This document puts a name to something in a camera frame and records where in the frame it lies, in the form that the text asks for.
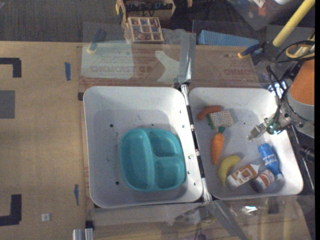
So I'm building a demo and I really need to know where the clear plastic storage bin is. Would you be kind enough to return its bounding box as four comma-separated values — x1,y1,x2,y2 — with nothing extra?
223,0,298,32

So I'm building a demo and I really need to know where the white plastic tray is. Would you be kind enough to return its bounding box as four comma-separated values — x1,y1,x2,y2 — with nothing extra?
187,86,305,201
82,85,204,209

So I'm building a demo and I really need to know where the brown cardboard board red print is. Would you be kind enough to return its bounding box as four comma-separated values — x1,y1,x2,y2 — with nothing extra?
78,43,314,235

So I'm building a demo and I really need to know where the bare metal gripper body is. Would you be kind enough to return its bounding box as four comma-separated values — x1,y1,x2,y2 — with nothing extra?
264,106,306,136

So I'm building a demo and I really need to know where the green and white patterned block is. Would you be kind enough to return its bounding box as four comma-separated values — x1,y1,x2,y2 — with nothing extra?
207,110,235,130

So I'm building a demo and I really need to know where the red and white can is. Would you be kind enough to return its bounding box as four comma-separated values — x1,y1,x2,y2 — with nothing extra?
250,169,276,194

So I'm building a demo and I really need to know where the orange-brown toy sausage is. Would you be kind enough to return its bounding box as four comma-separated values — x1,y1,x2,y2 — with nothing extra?
196,105,223,121

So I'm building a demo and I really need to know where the blue divided plate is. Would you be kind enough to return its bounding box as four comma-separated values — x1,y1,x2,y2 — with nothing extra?
118,127,188,193

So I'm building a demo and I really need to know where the blue bottle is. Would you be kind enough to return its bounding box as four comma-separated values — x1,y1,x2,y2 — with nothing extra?
257,143,284,181

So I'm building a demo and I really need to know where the yellow banana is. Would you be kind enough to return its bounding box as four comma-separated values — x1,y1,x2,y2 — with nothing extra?
216,155,242,188

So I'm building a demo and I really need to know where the wooden grid game board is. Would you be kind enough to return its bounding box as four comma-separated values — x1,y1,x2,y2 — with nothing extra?
124,16,165,44

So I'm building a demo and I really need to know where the white and orange carton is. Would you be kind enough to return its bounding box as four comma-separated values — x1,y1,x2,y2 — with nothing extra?
225,163,261,191

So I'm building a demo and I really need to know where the blue foam pad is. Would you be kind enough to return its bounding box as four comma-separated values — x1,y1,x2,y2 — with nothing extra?
197,29,261,47

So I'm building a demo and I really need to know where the orange toy carrot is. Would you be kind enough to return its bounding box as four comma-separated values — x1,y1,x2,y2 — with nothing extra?
211,126,226,166

